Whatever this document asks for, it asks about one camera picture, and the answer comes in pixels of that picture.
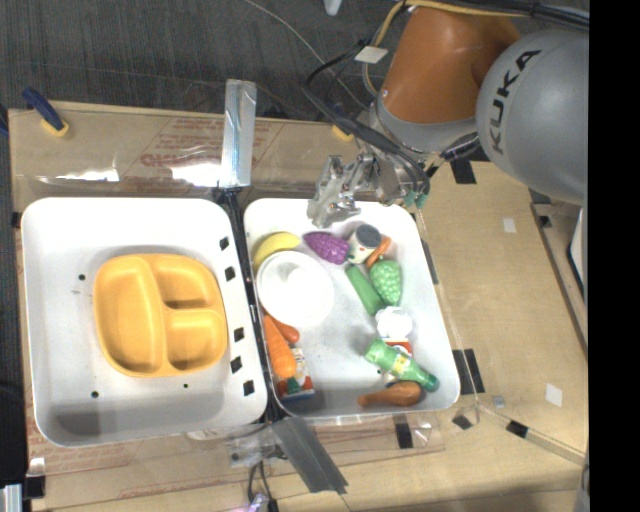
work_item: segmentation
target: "yellow divided plate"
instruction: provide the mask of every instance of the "yellow divided plate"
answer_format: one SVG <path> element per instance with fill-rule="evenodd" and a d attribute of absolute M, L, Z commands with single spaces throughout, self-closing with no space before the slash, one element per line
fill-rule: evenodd
<path fill-rule="evenodd" d="M 193 258 L 113 258 L 98 270 L 93 297 L 102 352 L 125 375 L 165 377 L 203 370 L 227 348 L 218 282 Z"/>

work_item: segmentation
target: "carrot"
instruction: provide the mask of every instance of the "carrot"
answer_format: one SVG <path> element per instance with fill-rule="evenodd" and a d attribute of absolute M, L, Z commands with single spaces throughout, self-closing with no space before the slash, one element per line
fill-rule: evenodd
<path fill-rule="evenodd" d="M 287 340 L 269 315 L 264 315 L 264 335 L 273 372 L 282 379 L 293 377 L 296 373 L 296 359 Z"/>
<path fill-rule="evenodd" d="M 382 242 L 380 242 L 380 245 L 376 247 L 376 249 L 367 258 L 367 261 L 365 262 L 365 265 L 367 266 L 367 268 L 370 269 L 373 266 L 373 264 L 376 261 L 378 261 L 385 252 L 387 252 L 387 249 L 389 249 L 390 245 L 391 245 L 391 238 L 389 238 L 388 236 L 383 236 Z"/>
<path fill-rule="evenodd" d="M 283 324 L 277 318 L 271 317 L 271 319 L 273 320 L 273 323 L 276 324 L 276 327 L 282 333 L 285 340 L 287 340 L 289 343 L 297 343 L 297 341 L 300 339 L 300 333 L 298 332 L 298 329 L 296 329 L 295 327 L 291 327 L 290 325 Z"/>

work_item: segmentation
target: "brown toy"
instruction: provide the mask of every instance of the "brown toy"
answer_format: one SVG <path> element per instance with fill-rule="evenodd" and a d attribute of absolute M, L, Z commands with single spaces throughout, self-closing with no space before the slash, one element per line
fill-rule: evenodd
<path fill-rule="evenodd" d="M 406 407 L 417 403 L 421 394 L 422 388 L 420 384 L 412 380 L 403 380 L 381 391 L 360 395 L 358 404 L 362 407 L 374 404 L 402 405 Z"/>

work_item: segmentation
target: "white cable tag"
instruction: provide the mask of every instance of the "white cable tag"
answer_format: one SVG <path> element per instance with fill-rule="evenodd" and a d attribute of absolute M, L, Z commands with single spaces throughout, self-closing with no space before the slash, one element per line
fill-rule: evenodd
<path fill-rule="evenodd" d="M 365 46 L 360 53 L 356 55 L 356 59 L 359 62 L 366 62 L 367 64 L 377 64 L 382 60 L 389 50 L 386 48 L 376 48 L 375 46 Z"/>

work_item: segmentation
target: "banana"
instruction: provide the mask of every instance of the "banana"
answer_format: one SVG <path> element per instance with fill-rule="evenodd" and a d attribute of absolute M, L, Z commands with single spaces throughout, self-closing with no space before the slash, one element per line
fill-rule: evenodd
<path fill-rule="evenodd" d="M 258 270 L 258 267 L 262 265 L 262 262 L 266 260 L 273 253 L 278 251 L 287 251 L 294 249 L 300 244 L 300 238 L 293 233 L 287 231 L 281 231 L 269 235 L 258 246 L 256 253 L 253 257 L 253 268 Z"/>

